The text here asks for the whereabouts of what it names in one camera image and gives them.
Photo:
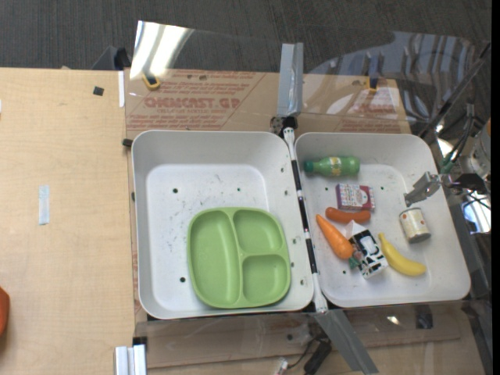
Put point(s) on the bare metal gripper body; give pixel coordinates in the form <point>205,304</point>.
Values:
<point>468,182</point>

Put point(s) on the yellow banana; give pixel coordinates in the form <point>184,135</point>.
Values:
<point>398,262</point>

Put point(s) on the thin black and white rod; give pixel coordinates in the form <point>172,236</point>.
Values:
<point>298,186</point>

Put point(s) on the pink and white carton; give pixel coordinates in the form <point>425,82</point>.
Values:
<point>353,197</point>

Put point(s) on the white can with orange dots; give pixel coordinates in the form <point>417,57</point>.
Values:
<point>415,225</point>

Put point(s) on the brown cardboard board red print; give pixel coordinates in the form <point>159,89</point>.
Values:
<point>218,108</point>

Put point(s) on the white plastic tray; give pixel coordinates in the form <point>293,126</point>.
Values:
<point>168,225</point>
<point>394,151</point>

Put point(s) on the orange sausage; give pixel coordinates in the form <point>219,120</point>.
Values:
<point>345,215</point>

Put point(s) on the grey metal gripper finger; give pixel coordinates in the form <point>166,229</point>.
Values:
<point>420,195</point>
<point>429,179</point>

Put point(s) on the orange carrot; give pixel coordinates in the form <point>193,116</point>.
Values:
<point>336,238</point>

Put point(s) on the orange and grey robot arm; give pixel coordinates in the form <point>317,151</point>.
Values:
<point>483,147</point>

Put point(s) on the green plastic bottle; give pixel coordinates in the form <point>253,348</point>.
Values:
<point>336,166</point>

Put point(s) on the green divided plate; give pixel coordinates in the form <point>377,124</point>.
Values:
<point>213,256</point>

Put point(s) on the black and white milk carton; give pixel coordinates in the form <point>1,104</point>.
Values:
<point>369,254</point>

